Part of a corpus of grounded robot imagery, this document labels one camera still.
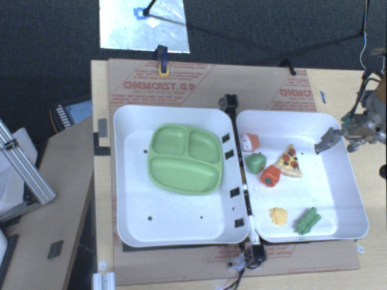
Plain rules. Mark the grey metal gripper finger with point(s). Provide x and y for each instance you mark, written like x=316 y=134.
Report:
x=328 y=139

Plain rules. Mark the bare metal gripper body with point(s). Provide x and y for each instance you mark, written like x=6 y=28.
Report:
x=364 y=127

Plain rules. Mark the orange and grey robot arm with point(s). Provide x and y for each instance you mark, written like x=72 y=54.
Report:
x=381 y=98

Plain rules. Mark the pizza slice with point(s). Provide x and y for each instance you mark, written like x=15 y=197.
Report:
x=290 y=162

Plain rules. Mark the white plastic tray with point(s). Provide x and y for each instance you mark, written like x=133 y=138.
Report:
x=169 y=216
x=320 y=192

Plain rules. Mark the orange bell pepper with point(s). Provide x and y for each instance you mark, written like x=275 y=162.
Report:
x=270 y=176

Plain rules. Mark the green bell pepper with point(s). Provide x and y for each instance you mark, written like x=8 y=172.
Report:
x=255 y=162

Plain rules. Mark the green beans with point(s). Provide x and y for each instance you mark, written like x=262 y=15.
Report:
x=306 y=222

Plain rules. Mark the thin black and white rod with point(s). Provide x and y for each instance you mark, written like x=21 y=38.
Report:
x=242 y=168

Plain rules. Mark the yellow lumpy toy food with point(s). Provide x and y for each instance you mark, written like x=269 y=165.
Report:
x=278 y=216

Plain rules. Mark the brown cardboard board red print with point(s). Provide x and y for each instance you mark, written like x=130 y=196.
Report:
x=248 y=80

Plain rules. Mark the green divided plate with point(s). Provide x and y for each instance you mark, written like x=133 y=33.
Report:
x=184 y=168

